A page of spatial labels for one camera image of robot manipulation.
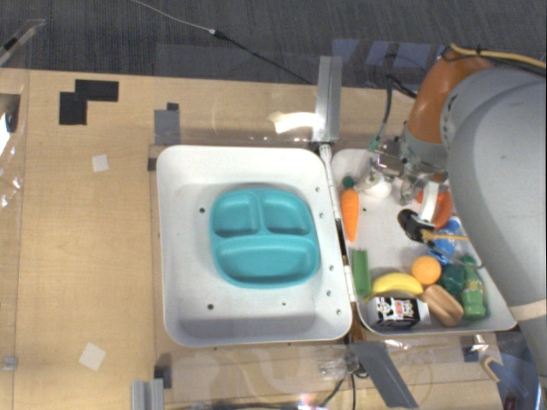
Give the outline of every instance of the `cable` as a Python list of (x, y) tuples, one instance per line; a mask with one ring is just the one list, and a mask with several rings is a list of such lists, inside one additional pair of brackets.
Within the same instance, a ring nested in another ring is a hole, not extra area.
[(431, 232), (431, 231), (428, 231), (427, 229), (422, 229), (421, 230), (421, 236), (423, 237), (424, 240), (441, 240), (441, 239), (446, 239), (446, 240), (458, 240), (460, 242), (468, 242), (469, 241), (469, 237), (465, 237), (465, 236), (456, 236), (456, 235), (452, 235), (452, 234), (435, 234), (434, 232)]
[(136, 3), (139, 6), (150, 9), (154, 12), (157, 12), (159, 15), (163, 15), (164, 17), (167, 17), (172, 21), (176, 21), (177, 23), (184, 24), (184, 25), (191, 26), (191, 27), (195, 27), (196, 29), (201, 29), (203, 31), (209, 32), (211, 35), (215, 35), (215, 29), (210, 29), (210, 28), (205, 27), (205, 26), (200, 26), (198, 24), (190, 23), (189, 21), (185, 21), (185, 20), (181, 20), (180, 18), (173, 17), (172, 15), (167, 14), (166, 12), (163, 12), (162, 10), (159, 10), (158, 8), (155, 8), (154, 6), (150, 6), (147, 3), (141, 2), (140, 0), (128, 0), (128, 1)]
[(356, 379), (353, 377), (353, 373), (350, 374), (351, 379), (351, 395), (353, 396), (353, 401), (351, 404), (351, 410), (356, 410), (357, 406), (357, 390), (356, 390)]
[(390, 117), (391, 112), (391, 98), (393, 94), (393, 88), (391, 87), (391, 83), (388, 80), (387, 88), (386, 88), (386, 97), (385, 97), (385, 110), (384, 110), (384, 118), (382, 119), (382, 123), (379, 127), (378, 132), (376, 132), (373, 137), (370, 140), (370, 143), (368, 144), (368, 151), (374, 152), (376, 148), (378, 147), (378, 142), (382, 138), (382, 135), (384, 134), (385, 128), (387, 127), (387, 120)]
[(205, 32), (208, 32), (209, 34), (213, 35), (215, 38), (226, 40), (229, 43), (232, 43), (233, 45), (239, 47), (241, 50), (245, 50), (245, 51), (251, 53), (254, 57), (256, 57), (258, 59), (262, 59), (263, 61), (267, 62), (268, 64), (271, 64), (271, 65), (279, 68), (280, 70), (283, 70), (284, 72), (290, 74), (291, 76), (294, 76), (295, 78), (301, 80), (302, 82), (305, 82), (306, 84), (309, 84), (309, 85), (313, 85), (313, 83), (310, 80), (307, 80), (307, 79), (303, 78), (302, 76), (292, 72), (288, 68), (283, 67), (282, 65), (278, 64), (277, 62), (272, 61), (271, 59), (268, 59), (267, 57), (262, 56), (262, 55), (256, 53), (253, 50), (248, 49), (247, 47), (245, 47), (244, 45), (242, 45), (242, 44), (238, 43), (237, 41), (231, 39), (230, 37), (228, 37), (225, 33), (221, 32), (221, 31), (218, 31), (218, 30), (213, 29), (213, 28), (205, 27), (205, 26), (200, 26), (200, 25), (195, 24), (195, 23), (190, 23), (189, 21), (181, 20), (180, 18), (177, 18), (177, 17), (173, 17), (172, 15), (170, 15), (166, 12), (163, 12), (162, 10), (159, 10), (158, 8), (155, 8), (154, 6), (151, 6), (147, 3), (141, 2), (140, 0), (127, 0), (127, 1), (138, 4), (139, 6), (142, 6), (143, 8), (147, 8), (149, 10), (152, 10), (152, 11), (158, 13), (159, 15), (162, 15), (162, 16), (164, 16), (164, 17), (166, 17), (166, 18), (168, 18), (172, 21), (176, 21), (177, 23), (184, 24), (184, 25), (190, 26), (190, 27), (195, 27), (196, 29), (200, 29), (200, 30), (203, 30)]
[(326, 404), (328, 404), (331, 399), (338, 393), (338, 391), (340, 390), (340, 388), (342, 387), (342, 384), (344, 384), (344, 381), (345, 381), (346, 377), (343, 377), (339, 382), (338, 384), (336, 384), (336, 387), (334, 388), (334, 390), (331, 392), (331, 394), (325, 398), (321, 404), (318, 406), (318, 407), (324, 407)]
[(388, 84), (391, 83), (392, 87), (395, 88), (397, 91), (401, 92), (402, 94), (410, 98), (413, 98), (413, 99), (417, 98), (418, 95), (412, 90), (410, 90), (409, 88), (407, 88), (406, 86), (404, 86), (403, 82), (401, 82), (395, 76), (393, 76), (392, 74), (388, 74), (386, 77), (388, 80)]
[(547, 64), (545, 64), (545, 62), (541, 62), (540, 60), (531, 58), (529, 56), (519, 55), (517, 53), (506, 53), (502, 51), (482, 50), (479, 47), (476, 50), (466, 49), (454, 43), (450, 44), (450, 48), (453, 49), (455, 52), (465, 56), (483, 56), (487, 58), (508, 59), (511, 61), (524, 62), (528, 65), (532, 65), (534, 67), (539, 67), (542, 69), (547, 68)]
[(494, 62), (496, 64), (502, 64), (502, 65), (507, 65), (507, 66), (510, 66), (510, 67), (515, 67), (515, 68), (518, 68), (520, 70), (523, 70), (523, 71), (526, 71), (526, 72), (529, 72), (529, 73), (537, 74), (537, 76), (545, 77), (545, 71), (546, 71), (545, 69), (537, 67), (535, 65), (531, 65), (531, 64), (522, 62), (522, 61), (511, 61), (510, 59), (494, 58), (494, 57), (484, 55), (484, 52), (482, 52), (482, 51), (480, 52), (480, 55), (472, 54), (472, 55), (462, 55), (462, 56), (449, 58), (448, 56), (446, 56), (446, 52), (448, 50), (451, 50), (450, 46), (446, 46), (444, 48), (444, 50), (442, 51), (441, 55), (440, 55), (441, 58), (443, 60), (447, 61), (447, 62), (460, 61), (461, 59), (483, 58), (483, 59), (487, 59), (491, 62)]
[(263, 61), (265, 61), (269, 64), (272, 64), (273, 66), (276, 66), (277, 68), (287, 72), (288, 74), (294, 76), (295, 78), (301, 80), (302, 82), (305, 82), (306, 84), (309, 84), (309, 85), (313, 84), (310, 80), (307, 80), (307, 79), (303, 78), (302, 76), (300, 76), (299, 74), (296, 74), (296, 73), (292, 72), (288, 68), (283, 67), (282, 65), (278, 64), (277, 62), (268, 59), (266, 56), (259, 55), (255, 51), (249, 50), (247, 47), (245, 47), (244, 45), (242, 45), (242, 44), (238, 43), (237, 41), (231, 39), (230, 37), (228, 37), (225, 33), (221, 32), (221, 31), (216, 31), (215, 30), (215, 32), (213, 33), (213, 36), (215, 38), (224, 39), (224, 40), (228, 41), (229, 43), (232, 43), (233, 45), (239, 47), (241, 50), (245, 50), (245, 51), (251, 53), (253, 56), (255, 56), (259, 59), (262, 59)]
[(376, 60), (376, 62), (373, 65), (375, 66), (379, 65), (379, 63), (385, 60), (386, 58), (399, 58), (404, 61), (410, 62), (411, 64), (414, 64), (414, 67), (419, 68), (424, 74), (427, 74), (427, 70), (422, 65), (420, 65), (415, 60), (409, 58), (408, 56), (401, 55), (399, 53), (388, 53), (387, 55), (381, 56), (379, 59)]

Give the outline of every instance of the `metal bracket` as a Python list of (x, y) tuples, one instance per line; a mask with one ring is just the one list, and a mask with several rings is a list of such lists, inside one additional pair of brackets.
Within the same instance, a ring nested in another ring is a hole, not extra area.
[(164, 410), (163, 379), (148, 383), (133, 381), (131, 384), (131, 410)]
[(340, 133), (340, 95), (342, 92), (342, 57), (322, 56), (317, 81), (317, 102), (312, 141), (324, 143), (338, 140)]
[(388, 407), (418, 408), (382, 342), (358, 342), (350, 347)]

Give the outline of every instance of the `plastic food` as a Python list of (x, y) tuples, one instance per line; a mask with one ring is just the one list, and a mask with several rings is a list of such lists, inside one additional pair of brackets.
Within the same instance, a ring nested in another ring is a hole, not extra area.
[(353, 250), (351, 271), (356, 286), (356, 294), (367, 297), (372, 291), (370, 272), (368, 271), (368, 252), (366, 250)]
[(430, 255), (416, 258), (412, 264), (412, 276), (424, 285), (435, 284), (441, 276), (442, 269), (437, 259)]
[(393, 272), (382, 275), (373, 281), (373, 295), (388, 291), (404, 291), (411, 295), (421, 295), (424, 288), (420, 282), (407, 273)]
[(438, 284), (427, 287), (421, 300), (427, 303), (429, 310), (447, 328), (458, 325), (463, 318), (463, 308), (460, 303)]
[[(455, 235), (457, 234), (457, 231), (460, 229), (460, 224), (455, 219), (450, 219), (448, 223), (441, 229), (438, 234), (451, 234)], [(433, 240), (435, 242), (435, 246), (437, 248), (444, 251), (447, 255), (452, 255), (454, 253), (454, 249), (456, 247), (456, 240), (447, 240), (447, 239), (439, 239), (439, 240)], [(429, 255), (435, 257), (438, 262), (441, 264), (442, 267), (446, 267), (450, 263), (450, 259), (446, 257), (445, 255), (440, 254), (439, 252), (435, 250), (430, 250)]]
[[(476, 264), (470, 256), (465, 256), (462, 261), (468, 264)], [(462, 291), (462, 303), (465, 319), (478, 320), (486, 316), (485, 296), (482, 281), (477, 272), (471, 267), (465, 267), (465, 287)]]
[(449, 264), (444, 268), (443, 274), (438, 281), (446, 291), (451, 295), (458, 295), (465, 286), (465, 270), (462, 266), (456, 266), (455, 264)]
[(378, 296), (367, 305), (370, 317), (379, 328), (410, 328), (420, 322), (420, 308), (417, 299)]
[(344, 222), (345, 235), (351, 242), (355, 242), (357, 234), (357, 223), (359, 221), (359, 194), (352, 188), (353, 179), (349, 176), (344, 178), (345, 191), (340, 197), (340, 211)]

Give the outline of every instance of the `white paper square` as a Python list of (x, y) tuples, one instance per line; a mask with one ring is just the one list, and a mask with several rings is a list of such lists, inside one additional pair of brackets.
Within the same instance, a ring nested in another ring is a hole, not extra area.
[(79, 358), (79, 362), (93, 371), (98, 371), (105, 355), (106, 351), (95, 346), (93, 343), (87, 343), (84, 352)]
[(93, 156), (93, 172), (104, 172), (109, 169), (109, 160), (106, 155)]

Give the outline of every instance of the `teal divided plate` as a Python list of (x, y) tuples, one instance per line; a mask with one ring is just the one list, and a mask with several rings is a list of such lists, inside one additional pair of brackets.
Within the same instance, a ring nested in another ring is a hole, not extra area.
[(219, 274), (248, 288), (301, 284), (319, 268), (319, 244), (306, 203), (288, 191), (229, 191), (211, 209), (211, 249)]

